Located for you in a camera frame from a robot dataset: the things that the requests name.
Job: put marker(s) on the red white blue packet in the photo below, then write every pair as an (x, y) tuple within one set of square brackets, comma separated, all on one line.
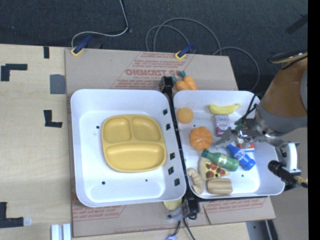
[(249, 147)]

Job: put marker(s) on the yellow lemon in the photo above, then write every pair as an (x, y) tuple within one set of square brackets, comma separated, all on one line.
[(172, 204)]

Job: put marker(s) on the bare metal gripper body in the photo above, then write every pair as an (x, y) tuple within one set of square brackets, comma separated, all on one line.
[(252, 130)]

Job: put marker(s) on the black cylinder on white bracket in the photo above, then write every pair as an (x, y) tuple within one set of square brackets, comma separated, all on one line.
[(291, 156)]

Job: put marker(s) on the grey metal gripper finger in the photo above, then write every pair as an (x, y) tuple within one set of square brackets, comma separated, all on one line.
[(247, 143), (226, 138)]

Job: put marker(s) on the thin black rod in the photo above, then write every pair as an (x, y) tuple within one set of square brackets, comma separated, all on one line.
[(177, 131)]

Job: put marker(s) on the blue bottle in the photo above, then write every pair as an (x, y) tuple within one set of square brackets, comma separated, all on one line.
[(243, 157)]

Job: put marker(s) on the pizza slice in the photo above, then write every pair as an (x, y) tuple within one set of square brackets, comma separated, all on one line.
[(211, 171)]

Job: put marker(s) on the red and white carton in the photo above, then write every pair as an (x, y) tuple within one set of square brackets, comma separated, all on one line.
[(222, 124)]

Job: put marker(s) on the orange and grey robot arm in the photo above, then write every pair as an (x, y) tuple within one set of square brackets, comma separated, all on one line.
[(283, 96)]

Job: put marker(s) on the tan bread roll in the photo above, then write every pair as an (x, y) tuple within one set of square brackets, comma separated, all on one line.
[(219, 186)]

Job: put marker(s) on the yellow banana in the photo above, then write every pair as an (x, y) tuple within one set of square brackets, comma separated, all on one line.
[(222, 108)]

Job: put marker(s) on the yellow divided plate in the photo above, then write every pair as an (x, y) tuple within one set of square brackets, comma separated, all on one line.
[(135, 154)]

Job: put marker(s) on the white plastic tray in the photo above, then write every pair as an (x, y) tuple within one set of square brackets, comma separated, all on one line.
[(255, 184), (87, 146)]

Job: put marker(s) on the orange carrot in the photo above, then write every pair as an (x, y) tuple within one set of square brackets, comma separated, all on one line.
[(191, 82), (182, 85)]

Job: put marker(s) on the orange round biscuit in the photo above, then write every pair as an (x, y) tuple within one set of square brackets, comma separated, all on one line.
[(185, 115)]

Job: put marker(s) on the green bottle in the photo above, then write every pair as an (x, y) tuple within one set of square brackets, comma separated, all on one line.
[(222, 160)]

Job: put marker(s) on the tan croissant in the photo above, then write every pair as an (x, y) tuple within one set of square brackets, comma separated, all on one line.
[(197, 181)]

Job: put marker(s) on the orange pumpkin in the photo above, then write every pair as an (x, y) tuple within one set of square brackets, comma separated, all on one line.
[(200, 138)]

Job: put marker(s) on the brown cardboard board red print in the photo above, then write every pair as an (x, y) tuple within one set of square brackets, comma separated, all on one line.
[(105, 66)]

